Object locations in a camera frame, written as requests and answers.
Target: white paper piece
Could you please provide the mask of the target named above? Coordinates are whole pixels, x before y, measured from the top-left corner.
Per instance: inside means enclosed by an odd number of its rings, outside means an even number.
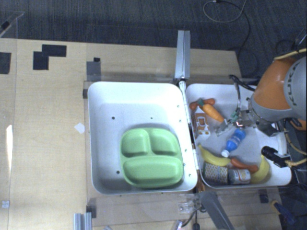
[[[2,201],[2,208],[9,208],[10,202],[9,201]]]
[[[83,134],[85,132],[85,126],[81,123],[78,123],[74,127],[80,134]]]

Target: divided green tray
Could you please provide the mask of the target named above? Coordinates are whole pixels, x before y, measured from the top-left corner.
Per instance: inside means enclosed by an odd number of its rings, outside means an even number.
[[[178,139],[161,128],[126,131],[120,142],[120,164],[125,180],[140,188],[171,186],[183,176]]]

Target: blue bottle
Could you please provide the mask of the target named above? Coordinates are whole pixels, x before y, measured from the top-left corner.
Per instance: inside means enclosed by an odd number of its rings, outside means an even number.
[[[245,138],[245,136],[246,136],[245,131],[237,128],[235,132],[232,134],[231,138],[226,142],[226,147],[222,151],[221,155],[223,157],[228,158],[230,152],[238,148],[239,144]]]

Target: yellow banana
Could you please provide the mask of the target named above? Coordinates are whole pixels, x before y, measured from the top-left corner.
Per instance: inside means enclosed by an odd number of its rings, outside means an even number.
[[[220,158],[214,156],[212,153],[210,153],[208,150],[204,149],[201,144],[198,145],[198,147],[201,150],[201,156],[207,163],[211,163],[217,166],[226,166],[227,164],[230,163],[229,158]]]
[[[250,175],[250,182],[255,184],[261,182],[269,173],[270,165],[266,161],[265,157],[261,155],[261,163],[259,166],[259,170]]]

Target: carrot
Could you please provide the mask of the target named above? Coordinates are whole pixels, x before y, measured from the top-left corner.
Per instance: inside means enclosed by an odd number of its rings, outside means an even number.
[[[258,171],[258,166],[255,164],[254,165],[244,164],[236,158],[232,158],[230,162],[233,166],[235,166],[238,169],[248,169],[251,174]]]
[[[201,108],[209,117],[219,121],[220,123],[224,121],[224,117],[212,105],[205,104]]]
[[[214,105],[215,104],[215,100],[213,98],[202,100],[202,102],[204,104],[210,104],[210,105]],[[195,101],[195,102],[191,102],[189,107],[190,107],[190,109],[192,111],[194,111],[197,108],[198,105],[199,105],[198,101]]]

